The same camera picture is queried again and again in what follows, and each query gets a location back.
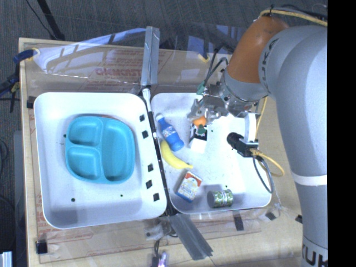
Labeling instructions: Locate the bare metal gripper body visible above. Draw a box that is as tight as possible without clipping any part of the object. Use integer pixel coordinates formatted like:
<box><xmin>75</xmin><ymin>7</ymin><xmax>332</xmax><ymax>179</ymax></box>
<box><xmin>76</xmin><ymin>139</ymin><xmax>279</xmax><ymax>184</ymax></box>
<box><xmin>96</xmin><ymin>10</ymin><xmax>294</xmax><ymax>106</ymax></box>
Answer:
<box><xmin>200</xmin><ymin>81</ymin><xmax>261</xmax><ymax>118</ymax></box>

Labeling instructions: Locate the orange carrot green top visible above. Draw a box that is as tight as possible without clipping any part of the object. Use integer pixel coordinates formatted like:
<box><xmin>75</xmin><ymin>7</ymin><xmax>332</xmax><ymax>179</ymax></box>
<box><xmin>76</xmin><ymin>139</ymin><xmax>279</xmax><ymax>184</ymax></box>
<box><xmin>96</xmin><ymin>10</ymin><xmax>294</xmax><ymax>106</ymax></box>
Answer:
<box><xmin>192</xmin><ymin>116</ymin><xmax>208</xmax><ymax>136</ymax></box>

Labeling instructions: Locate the white and black carton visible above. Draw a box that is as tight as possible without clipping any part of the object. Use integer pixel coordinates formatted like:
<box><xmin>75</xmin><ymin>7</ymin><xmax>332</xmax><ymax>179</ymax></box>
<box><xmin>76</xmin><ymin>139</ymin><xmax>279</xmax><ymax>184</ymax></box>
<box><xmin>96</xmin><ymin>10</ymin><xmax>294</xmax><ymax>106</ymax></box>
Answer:
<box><xmin>189</xmin><ymin>122</ymin><xmax>208</xmax><ymax>154</ymax></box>

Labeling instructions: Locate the blue bottle white cap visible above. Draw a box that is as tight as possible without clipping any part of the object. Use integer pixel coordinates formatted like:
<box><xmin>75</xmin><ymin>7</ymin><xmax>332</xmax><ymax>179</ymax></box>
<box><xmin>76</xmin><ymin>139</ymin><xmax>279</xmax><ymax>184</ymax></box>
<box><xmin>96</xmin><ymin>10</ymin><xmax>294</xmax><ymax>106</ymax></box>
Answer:
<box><xmin>155</xmin><ymin>113</ymin><xmax>185</xmax><ymax>152</ymax></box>

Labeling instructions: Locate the white plastic tray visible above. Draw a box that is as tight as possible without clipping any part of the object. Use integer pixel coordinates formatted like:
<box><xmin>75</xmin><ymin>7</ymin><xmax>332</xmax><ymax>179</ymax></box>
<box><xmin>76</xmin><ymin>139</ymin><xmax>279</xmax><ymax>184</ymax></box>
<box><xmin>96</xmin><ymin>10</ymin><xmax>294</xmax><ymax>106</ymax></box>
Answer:
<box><xmin>150</xmin><ymin>92</ymin><xmax>273</xmax><ymax>215</ymax></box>
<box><xmin>33</xmin><ymin>92</ymin><xmax>168</xmax><ymax>230</ymax></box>

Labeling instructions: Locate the yellow banana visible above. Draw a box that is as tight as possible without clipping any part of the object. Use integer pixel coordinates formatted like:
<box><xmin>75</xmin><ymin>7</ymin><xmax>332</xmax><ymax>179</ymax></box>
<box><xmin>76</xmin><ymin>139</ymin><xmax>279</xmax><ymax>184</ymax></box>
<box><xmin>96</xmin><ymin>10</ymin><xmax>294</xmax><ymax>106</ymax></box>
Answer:
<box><xmin>160</xmin><ymin>139</ymin><xmax>194</xmax><ymax>170</ymax></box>

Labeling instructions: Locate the white and orange carton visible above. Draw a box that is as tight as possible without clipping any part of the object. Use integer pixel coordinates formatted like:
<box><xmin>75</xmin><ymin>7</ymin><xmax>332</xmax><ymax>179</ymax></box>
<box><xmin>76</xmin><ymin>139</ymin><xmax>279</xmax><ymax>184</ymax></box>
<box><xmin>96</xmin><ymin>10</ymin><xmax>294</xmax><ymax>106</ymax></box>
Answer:
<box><xmin>176</xmin><ymin>171</ymin><xmax>204</xmax><ymax>204</ymax></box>

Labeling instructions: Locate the green can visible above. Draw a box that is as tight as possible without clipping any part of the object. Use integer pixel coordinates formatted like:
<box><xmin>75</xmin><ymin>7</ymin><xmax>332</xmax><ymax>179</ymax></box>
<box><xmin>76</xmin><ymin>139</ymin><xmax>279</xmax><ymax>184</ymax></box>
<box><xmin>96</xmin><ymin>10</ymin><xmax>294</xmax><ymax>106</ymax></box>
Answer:
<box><xmin>206</xmin><ymin>189</ymin><xmax>234</xmax><ymax>209</ymax></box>

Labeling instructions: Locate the blue divided plate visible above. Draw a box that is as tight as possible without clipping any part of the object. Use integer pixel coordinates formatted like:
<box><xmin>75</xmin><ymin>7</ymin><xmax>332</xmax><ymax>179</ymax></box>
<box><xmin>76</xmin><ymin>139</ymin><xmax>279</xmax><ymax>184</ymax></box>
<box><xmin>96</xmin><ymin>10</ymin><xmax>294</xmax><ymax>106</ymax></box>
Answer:
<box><xmin>65</xmin><ymin>115</ymin><xmax>136</xmax><ymax>185</ymax></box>

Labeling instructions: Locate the brown cardboard board red print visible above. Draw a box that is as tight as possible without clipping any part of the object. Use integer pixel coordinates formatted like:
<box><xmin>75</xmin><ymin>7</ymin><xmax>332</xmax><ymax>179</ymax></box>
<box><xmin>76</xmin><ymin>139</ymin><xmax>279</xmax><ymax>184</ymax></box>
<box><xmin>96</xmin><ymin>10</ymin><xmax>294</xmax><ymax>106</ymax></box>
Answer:
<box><xmin>23</xmin><ymin>43</ymin><xmax>264</xmax><ymax>264</ymax></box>

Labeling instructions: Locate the black cylinder on white bracket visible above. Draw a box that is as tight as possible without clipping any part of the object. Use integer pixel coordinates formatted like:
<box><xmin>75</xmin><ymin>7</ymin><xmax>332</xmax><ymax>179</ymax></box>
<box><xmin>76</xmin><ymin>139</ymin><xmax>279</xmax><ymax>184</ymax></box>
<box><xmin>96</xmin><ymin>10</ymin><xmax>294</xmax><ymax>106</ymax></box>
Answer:
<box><xmin>226</xmin><ymin>112</ymin><xmax>261</xmax><ymax>158</ymax></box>

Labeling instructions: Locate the black block with thin wires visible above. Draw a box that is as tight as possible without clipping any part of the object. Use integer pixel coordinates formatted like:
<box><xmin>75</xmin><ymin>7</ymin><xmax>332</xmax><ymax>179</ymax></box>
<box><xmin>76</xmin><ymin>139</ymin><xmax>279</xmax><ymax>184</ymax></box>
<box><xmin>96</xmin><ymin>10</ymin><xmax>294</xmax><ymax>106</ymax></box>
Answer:
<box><xmin>151</xmin><ymin>251</ymin><xmax>170</xmax><ymax>267</ymax></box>

